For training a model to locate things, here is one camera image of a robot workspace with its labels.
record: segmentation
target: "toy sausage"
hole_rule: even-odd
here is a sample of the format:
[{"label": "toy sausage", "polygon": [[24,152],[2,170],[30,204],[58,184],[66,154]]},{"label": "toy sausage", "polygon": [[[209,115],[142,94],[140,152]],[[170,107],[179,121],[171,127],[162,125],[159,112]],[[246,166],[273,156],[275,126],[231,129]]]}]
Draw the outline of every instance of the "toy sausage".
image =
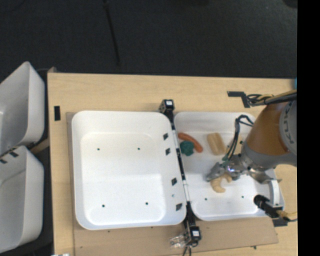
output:
[{"label": "toy sausage", "polygon": [[190,135],[183,133],[183,132],[179,132],[178,138],[183,141],[192,142],[194,144],[195,151],[197,151],[198,153],[201,153],[202,151],[204,151],[204,148],[200,145],[200,143],[195,138],[191,137]]}]

